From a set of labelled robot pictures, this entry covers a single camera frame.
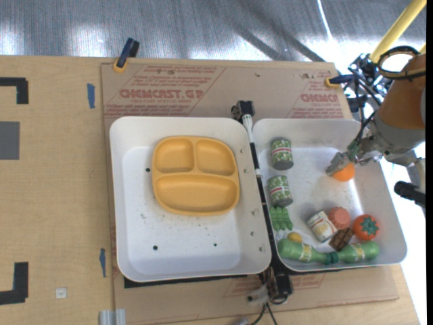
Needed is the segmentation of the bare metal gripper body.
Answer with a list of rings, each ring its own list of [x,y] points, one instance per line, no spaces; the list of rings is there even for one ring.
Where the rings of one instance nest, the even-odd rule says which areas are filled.
[[[357,143],[356,160],[357,161],[370,161],[378,160],[385,155],[386,150],[379,144],[375,136],[368,136],[362,138]]]

